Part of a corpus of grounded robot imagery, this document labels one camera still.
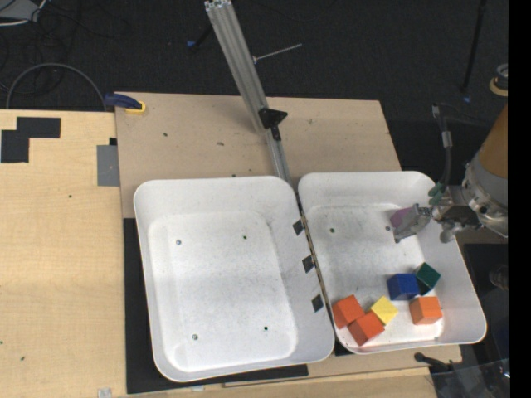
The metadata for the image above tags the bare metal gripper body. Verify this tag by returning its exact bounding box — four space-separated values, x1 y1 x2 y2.
430 184 509 244

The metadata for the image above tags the purple cube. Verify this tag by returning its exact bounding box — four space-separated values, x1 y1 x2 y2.
389 206 417 231

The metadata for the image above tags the green cube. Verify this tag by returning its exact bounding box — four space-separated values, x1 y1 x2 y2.
412 261 442 296

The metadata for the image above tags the white plastic tray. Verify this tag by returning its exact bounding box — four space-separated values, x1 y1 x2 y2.
296 170 488 356
132 175 337 384

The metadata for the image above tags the blue cube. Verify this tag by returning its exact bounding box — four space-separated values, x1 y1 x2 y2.
386 272 421 302

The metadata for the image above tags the orange cube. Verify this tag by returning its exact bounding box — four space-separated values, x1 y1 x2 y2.
408 295 444 327

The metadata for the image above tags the yellow cube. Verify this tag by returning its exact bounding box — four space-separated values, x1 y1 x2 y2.
369 295 400 327

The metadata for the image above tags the red cube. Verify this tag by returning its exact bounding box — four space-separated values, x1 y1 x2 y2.
347 310 386 347
331 294 367 330

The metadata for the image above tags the brown flat board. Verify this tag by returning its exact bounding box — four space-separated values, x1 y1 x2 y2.
113 92 464 391

